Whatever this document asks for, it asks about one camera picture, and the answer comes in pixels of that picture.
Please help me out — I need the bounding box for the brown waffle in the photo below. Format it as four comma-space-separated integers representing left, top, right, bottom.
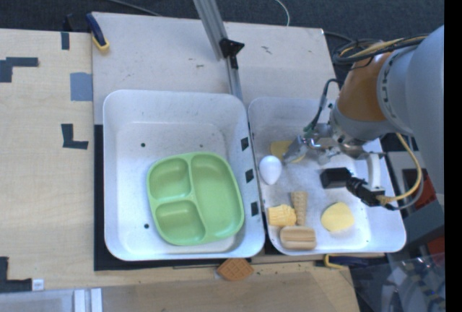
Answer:
216, 258, 255, 282

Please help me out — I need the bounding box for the pale flat board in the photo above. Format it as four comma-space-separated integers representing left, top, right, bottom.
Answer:
92, 12, 342, 126

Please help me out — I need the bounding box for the tan hot dog bun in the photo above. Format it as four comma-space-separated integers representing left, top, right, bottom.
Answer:
279, 225, 318, 251

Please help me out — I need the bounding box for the white egg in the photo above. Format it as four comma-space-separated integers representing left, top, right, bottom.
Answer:
258, 155, 283, 186

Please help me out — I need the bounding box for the black rectangular block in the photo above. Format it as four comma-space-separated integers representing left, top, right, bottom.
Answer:
320, 167, 353, 189

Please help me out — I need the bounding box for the tan ice cream cone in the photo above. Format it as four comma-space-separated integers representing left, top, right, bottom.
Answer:
290, 191, 309, 226

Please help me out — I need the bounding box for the green divided plate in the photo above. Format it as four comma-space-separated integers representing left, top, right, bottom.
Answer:
146, 151, 245, 246

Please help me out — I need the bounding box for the yellow corn cob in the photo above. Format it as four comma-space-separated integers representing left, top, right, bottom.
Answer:
266, 204, 297, 228

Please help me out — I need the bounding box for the black cylinder on white bracket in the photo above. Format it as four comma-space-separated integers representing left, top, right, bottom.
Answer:
345, 152, 388, 207

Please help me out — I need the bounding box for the white plastic tray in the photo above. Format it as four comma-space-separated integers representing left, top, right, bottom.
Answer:
103, 89, 266, 261
248, 97, 407, 256

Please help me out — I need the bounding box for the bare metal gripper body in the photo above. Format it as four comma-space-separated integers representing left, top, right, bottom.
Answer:
305, 123, 370, 165

